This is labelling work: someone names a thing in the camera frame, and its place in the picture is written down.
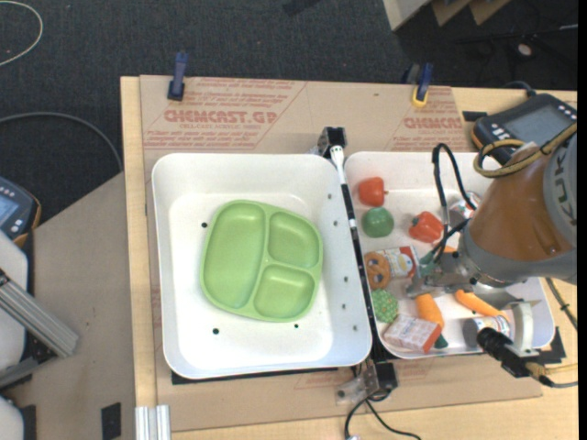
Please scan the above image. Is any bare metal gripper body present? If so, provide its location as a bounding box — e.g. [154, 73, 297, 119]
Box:
[422, 250, 479, 298]

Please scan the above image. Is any orange toy carrot green top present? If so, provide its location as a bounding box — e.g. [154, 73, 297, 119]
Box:
[415, 292, 450, 350]

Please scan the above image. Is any white and red carton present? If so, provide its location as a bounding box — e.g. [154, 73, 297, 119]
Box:
[379, 245, 421, 281]

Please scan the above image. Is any green knobbly toy broccoli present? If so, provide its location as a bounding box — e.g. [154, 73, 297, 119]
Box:
[370, 289, 400, 325]

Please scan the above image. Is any brown toy pretzel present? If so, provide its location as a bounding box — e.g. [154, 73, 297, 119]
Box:
[363, 250, 393, 292]

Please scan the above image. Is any pink and orange carton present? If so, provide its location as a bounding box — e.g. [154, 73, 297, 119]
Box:
[382, 313, 443, 355]

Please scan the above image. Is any red toy bell pepper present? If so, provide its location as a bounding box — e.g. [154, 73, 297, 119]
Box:
[407, 211, 445, 245]

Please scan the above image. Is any small white printed can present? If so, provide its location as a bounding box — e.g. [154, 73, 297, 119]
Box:
[461, 314, 512, 348]

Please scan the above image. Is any small white and red can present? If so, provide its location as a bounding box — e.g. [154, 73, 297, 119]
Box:
[449, 192, 482, 225]

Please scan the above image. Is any green toy apple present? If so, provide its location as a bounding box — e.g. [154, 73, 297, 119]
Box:
[360, 206, 395, 239]

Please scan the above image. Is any thin black and white rod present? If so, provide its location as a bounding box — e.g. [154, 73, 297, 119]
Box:
[329, 146, 376, 362]

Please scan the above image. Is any red toy tomato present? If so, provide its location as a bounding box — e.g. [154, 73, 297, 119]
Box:
[358, 176, 390, 208]

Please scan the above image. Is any white plastic tray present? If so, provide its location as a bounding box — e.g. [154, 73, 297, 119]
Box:
[342, 150, 557, 361]
[150, 152, 373, 380]

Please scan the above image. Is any green divided plate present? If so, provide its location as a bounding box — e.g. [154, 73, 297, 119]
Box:
[199, 199, 325, 324]

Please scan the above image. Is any brown cardboard board red print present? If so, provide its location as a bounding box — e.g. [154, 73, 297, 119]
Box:
[138, 74, 557, 433]

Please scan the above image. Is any black cylinder on white bracket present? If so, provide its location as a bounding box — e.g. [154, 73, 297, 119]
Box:
[476, 301, 540, 378]

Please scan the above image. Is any black block with thin wires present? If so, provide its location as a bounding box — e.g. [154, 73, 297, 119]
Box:
[316, 126, 348, 158]
[336, 359, 399, 406]

